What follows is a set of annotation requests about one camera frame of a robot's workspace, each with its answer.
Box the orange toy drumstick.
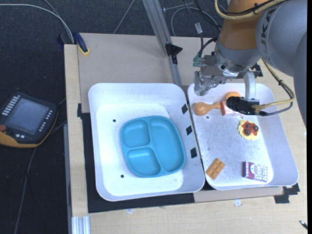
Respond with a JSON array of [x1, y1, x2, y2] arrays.
[[194, 101, 221, 117]]

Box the orange waffle biscuit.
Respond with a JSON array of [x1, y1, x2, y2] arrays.
[[205, 157, 226, 181]]

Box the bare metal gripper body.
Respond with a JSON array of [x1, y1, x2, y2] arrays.
[[198, 54, 245, 79]]

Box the purple carton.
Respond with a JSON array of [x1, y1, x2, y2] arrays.
[[241, 160, 270, 183]]

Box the yellow spaghetti with meatballs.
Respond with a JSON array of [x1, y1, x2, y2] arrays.
[[237, 119, 260, 141]]

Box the black cylinder on white bracket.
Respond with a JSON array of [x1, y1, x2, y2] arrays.
[[226, 71, 260, 116]]

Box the white plastic tray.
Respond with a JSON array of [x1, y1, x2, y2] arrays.
[[88, 82, 206, 202], [187, 82, 300, 191]]

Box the pale wood board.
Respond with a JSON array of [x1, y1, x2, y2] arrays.
[[77, 32, 296, 204]]

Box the red and white carton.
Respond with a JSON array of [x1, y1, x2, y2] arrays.
[[220, 99, 242, 117]]

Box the blue divided plate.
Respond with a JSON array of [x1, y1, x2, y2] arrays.
[[119, 115, 187, 178]]

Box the orange toy fruit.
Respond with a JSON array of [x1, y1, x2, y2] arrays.
[[225, 91, 242, 101]]

